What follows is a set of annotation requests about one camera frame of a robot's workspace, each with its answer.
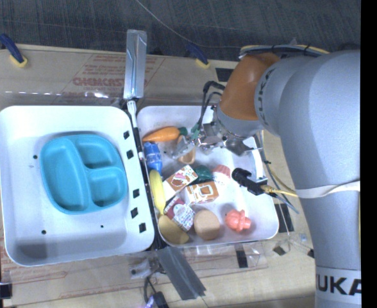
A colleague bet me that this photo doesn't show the yellow oval toy food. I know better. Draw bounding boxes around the yellow oval toy food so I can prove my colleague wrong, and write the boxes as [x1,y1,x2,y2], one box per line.
[157,214,190,245]

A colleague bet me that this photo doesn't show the orange and white carton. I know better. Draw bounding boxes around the orange and white carton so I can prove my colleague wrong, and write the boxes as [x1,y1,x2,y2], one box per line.
[162,164,199,202]
[184,180,221,207]

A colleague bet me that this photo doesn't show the pink and white cupcake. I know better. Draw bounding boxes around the pink and white cupcake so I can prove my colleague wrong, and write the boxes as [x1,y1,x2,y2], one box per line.
[212,164,232,186]

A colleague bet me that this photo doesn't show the black cylinder on white bracket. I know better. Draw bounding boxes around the black cylinder on white bracket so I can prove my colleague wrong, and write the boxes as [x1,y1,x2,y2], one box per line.
[231,147,269,196]

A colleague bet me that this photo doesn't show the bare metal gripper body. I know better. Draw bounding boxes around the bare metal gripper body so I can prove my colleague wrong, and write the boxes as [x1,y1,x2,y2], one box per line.
[193,121,257,157]

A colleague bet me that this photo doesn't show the brown cardboard board, red print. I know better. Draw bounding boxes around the brown cardboard board, red print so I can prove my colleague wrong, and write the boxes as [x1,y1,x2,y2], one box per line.
[0,43,317,308]

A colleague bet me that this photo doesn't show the yellow banana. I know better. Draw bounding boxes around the yellow banana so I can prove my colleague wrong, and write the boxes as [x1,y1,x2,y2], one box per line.
[148,169,167,217]

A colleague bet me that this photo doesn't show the blue divided plate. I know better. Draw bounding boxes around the blue divided plate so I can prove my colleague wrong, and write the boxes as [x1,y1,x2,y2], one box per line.
[39,133,129,216]

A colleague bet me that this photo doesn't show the tan round bread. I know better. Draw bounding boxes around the tan round bread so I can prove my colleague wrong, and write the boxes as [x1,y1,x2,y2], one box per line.
[192,209,222,241]

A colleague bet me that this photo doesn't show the black block with thin wires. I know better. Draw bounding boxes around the black block with thin wires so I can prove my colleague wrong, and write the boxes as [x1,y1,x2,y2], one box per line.
[152,291,170,308]

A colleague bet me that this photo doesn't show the orange pink toy figure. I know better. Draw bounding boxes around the orange pink toy figure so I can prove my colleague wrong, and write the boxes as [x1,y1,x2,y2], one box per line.
[224,208,253,234]

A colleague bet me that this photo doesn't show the white plastic tray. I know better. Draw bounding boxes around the white plastic tray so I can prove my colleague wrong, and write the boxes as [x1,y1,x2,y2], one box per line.
[0,105,156,267]
[136,105,280,248]

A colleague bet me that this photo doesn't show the orange toy food slice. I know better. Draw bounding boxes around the orange toy food slice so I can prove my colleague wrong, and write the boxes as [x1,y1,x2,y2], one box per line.
[177,146,197,166]

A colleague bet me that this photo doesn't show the red and white packet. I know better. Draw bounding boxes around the red and white packet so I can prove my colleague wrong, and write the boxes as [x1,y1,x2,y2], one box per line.
[163,196,196,232]

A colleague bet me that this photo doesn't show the orange carrot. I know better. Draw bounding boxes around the orange carrot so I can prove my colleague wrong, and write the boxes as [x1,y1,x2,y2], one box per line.
[141,126,189,143]

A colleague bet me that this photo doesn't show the dark green toy vegetable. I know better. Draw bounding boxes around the dark green toy vegetable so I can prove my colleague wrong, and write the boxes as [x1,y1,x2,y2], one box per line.
[192,164,214,184]

